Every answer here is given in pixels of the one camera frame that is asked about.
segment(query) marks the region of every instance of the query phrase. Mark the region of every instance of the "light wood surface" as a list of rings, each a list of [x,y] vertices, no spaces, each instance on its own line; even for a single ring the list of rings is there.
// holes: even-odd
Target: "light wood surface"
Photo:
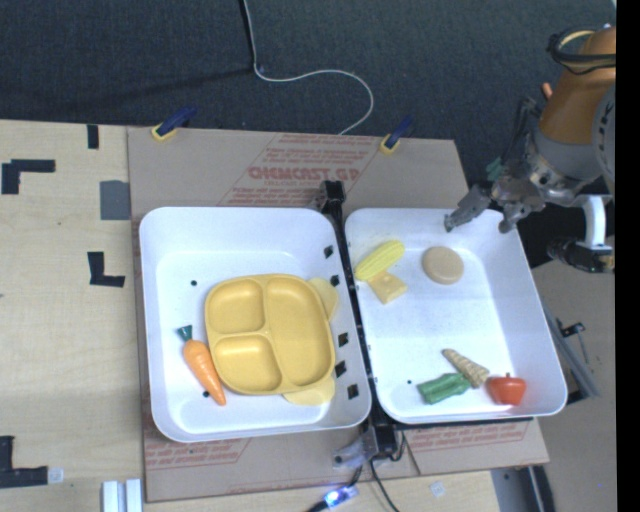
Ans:
[[[61,483],[0,490],[0,511],[99,510],[101,482],[143,477],[131,224],[100,218],[99,183],[128,181],[126,130],[0,121],[0,161],[55,159],[0,196],[0,435],[15,468],[48,465]],[[87,253],[124,287],[91,286]],[[438,483],[437,497],[430,485]],[[390,510],[375,483],[340,510]],[[489,472],[388,480],[403,511],[499,510]],[[311,488],[145,504],[147,511],[306,510]]]

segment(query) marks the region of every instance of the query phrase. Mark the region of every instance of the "blue clamp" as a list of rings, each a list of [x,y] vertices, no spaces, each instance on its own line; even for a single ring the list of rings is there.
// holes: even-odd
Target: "blue clamp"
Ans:
[[[382,139],[382,141],[380,142],[380,151],[385,155],[391,155],[398,148],[400,137],[402,137],[409,130],[412,123],[413,117],[405,117],[398,125],[398,127],[393,130],[393,132]]]
[[[182,107],[175,114],[168,117],[163,123],[151,129],[151,135],[158,142],[164,142],[176,133],[176,128],[186,126],[191,118],[196,115],[198,109],[195,107]]]

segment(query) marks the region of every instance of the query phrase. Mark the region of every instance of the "cardboard box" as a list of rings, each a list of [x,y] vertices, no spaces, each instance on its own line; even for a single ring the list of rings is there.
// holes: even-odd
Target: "cardboard box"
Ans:
[[[149,502],[344,483],[333,453],[358,428],[183,444],[153,423],[146,357],[138,227],[162,206],[291,206],[313,202],[324,180],[340,180],[347,217],[364,207],[454,208],[467,191],[451,141],[406,139],[394,154],[380,138],[179,129],[165,142],[128,128],[136,311]],[[548,461],[537,420],[406,430],[405,456],[383,478],[433,475]],[[371,475],[365,471],[362,479]]]

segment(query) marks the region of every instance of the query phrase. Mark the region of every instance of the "white tray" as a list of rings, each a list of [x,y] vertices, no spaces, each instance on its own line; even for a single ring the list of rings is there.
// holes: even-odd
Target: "white tray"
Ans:
[[[371,288],[357,283],[358,302],[382,408],[406,424],[492,420],[551,415],[566,402],[566,383],[542,306],[516,230],[498,231],[502,216],[485,211],[447,233],[450,210],[362,209],[346,221],[353,267],[390,239],[406,247],[388,271],[408,285],[383,305]],[[444,245],[464,262],[453,285],[432,281],[422,269],[423,253]],[[524,378],[519,406],[496,405],[483,386],[428,405],[417,384],[455,371],[444,348],[487,367],[492,375]]]
[[[324,216],[298,208],[159,208],[142,220],[140,247],[151,410],[167,437],[195,442],[309,432],[351,427],[367,417],[371,394],[335,232]],[[338,277],[331,331],[340,375],[331,402],[301,406],[281,395],[227,389],[221,407],[202,396],[184,363],[176,329],[193,325],[193,337],[206,341],[208,291],[220,281],[262,273]]]

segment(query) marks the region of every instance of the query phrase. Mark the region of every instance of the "toy tomato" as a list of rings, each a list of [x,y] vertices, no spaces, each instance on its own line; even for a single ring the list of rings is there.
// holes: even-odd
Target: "toy tomato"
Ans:
[[[512,377],[507,373],[505,377],[493,377],[487,383],[491,397],[498,404],[520,405],[522,396],[527,389],[524,379]]]

